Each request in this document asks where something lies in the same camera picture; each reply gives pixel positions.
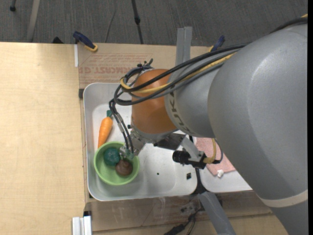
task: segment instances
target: light wood tabletop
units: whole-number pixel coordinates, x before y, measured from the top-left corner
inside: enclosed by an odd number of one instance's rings
[[[73,45],[0,47],[0,233],[71,234],[85,206]]]

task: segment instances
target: blue and yellow clamp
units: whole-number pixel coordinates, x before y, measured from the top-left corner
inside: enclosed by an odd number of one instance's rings
[[[87,50],[90,50],[92,52],[98,50],[98,45],[92,43],[92,41],[90,41],[89,38],[83,35],[82,33],[75,31],[73,37],[76,39],[77,42],[78,41],[82,42]]]

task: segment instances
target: orange carrot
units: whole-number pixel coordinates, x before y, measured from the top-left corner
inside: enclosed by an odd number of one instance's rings
[[[111,118],[111,111],[107,111],[107,116],[102,119],[99,129],[98,148],[106,142],[112,130],[112,126],[113,120]]]

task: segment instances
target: wooden table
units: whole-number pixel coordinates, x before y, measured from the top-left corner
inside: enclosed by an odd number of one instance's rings
[[[0,43],[0,47],[0,233],[71,234],[70,221],[82,216],[89,198],[73,45]],[[154,48],[168,53],[167,48]],[[203,48],[194,50],[196,54]],[[170,56],[173,60],[167,61],[174,62],[175,53]],[[258,199],[248,197],[244,206],[240,199],[228,199],[224,208],[235,217],[230,221],[238,234],[286,234]],[[238,217],[243,210],[245,217]],[[95,234],[154,235],[172,227]],[[210,222],[197,222],[193,234],[204,232],[215,234]]]

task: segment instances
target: pink towel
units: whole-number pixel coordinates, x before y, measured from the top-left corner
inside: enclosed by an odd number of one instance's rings
[[[199,151],[204,151],[207,157],[213,156],[213,142],[210,138],[197,138],[196,147]],[[221,149],[216,144],[216,160],[221,158]],[[235,167],[231,164],[228,158],[223,154],[223,159],[219,164],[207,164],[206,167],[214,175],[218,175],[218,170],[223,170],[223,172],[230,172],[236,170]]]

